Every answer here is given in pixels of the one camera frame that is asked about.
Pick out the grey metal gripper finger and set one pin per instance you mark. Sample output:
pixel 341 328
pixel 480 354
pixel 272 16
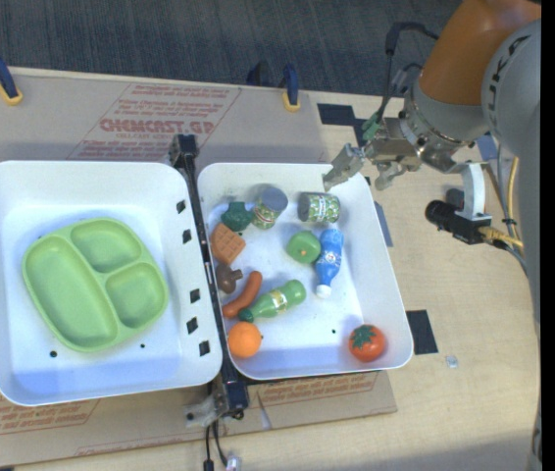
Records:
pixel 345 165
pixel 389 173

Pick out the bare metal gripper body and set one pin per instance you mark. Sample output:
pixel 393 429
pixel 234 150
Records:
pixel 395 147

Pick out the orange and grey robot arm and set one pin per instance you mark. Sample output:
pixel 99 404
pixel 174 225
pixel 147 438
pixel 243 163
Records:
pixel 508 86

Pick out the green and pink label can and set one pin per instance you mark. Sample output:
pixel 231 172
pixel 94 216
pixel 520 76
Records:
pixel 320 208

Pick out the green label can grey lid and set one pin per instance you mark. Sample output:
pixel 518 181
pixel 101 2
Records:
pixel 268 209

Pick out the brown cardboard board red print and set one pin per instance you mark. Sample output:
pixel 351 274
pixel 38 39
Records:
pixel 267 116

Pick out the green apple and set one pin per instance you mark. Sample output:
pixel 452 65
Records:
pixel 303 246

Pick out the blue bottle white cap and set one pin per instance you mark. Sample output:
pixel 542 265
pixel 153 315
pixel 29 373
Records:
pixel 329 260

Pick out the dark green broccoli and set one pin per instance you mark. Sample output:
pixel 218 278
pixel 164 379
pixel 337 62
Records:
pixel 236 216

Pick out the orange waffle biscuit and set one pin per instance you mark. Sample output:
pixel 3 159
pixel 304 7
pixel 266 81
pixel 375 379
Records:
pixel 226 243

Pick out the green bottle yellow label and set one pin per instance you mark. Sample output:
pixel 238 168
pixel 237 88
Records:
pixel 275 302

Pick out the orange sausage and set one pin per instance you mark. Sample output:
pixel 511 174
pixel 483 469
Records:
pixel 247 293

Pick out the brown mushroom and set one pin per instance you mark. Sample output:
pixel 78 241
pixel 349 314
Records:
pixel 226 278

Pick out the thin black rod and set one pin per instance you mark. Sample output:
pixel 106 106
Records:
pixel 209 258

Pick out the red tomato green leaves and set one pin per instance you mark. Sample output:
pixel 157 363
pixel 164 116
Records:
pixel 367 344

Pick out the white plastic tray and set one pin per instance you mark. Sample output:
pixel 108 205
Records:
pixel 17 371
pixel 307 341

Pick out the orange fruit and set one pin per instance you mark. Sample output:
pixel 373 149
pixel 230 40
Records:
pixel 244 340

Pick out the green divided plate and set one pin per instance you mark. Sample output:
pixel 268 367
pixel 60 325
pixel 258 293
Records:
pixel 71 287

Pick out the black cylinder on white bracket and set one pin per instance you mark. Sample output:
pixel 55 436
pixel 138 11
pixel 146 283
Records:
pixel 454 221

